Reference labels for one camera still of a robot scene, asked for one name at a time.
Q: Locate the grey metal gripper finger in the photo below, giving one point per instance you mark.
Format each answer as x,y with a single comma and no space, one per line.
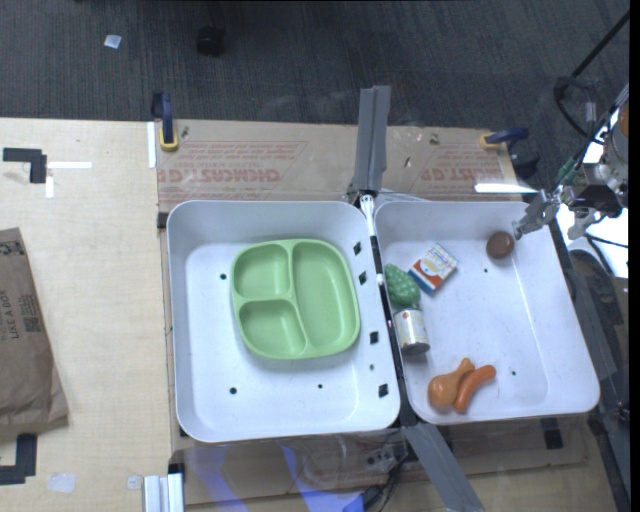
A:
551,201
526,221

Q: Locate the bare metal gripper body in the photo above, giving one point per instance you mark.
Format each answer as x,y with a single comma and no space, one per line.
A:
597,174

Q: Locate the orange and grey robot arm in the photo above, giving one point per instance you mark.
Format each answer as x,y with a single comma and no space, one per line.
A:
623,122

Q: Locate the brown round toy biscuit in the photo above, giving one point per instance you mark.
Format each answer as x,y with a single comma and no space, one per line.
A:
500,245

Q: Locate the small white and red carton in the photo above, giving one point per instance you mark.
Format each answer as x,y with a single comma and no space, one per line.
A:
434,269

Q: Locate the white plastic tray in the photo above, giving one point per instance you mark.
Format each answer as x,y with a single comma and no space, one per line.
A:
520,350
280,400

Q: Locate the green toy broccoli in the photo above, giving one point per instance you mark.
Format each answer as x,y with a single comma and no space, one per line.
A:
400,287

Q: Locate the small silver can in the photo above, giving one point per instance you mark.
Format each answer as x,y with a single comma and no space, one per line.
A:
411,330

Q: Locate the orange toy sausage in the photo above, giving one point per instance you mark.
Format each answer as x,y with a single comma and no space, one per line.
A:
472,385

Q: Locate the orange toy chicken drumstick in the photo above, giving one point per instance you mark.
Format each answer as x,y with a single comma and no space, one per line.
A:
444,391

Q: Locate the green divided plate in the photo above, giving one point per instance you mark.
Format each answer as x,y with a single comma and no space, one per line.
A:
320,300

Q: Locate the brown cardboard board, red print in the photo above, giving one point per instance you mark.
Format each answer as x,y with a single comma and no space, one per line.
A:
280,165

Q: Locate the brown paper bag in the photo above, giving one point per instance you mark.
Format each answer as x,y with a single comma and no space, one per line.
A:
25,340

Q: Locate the black cylinder on white bracket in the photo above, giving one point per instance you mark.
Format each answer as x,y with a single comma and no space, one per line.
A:
597,199

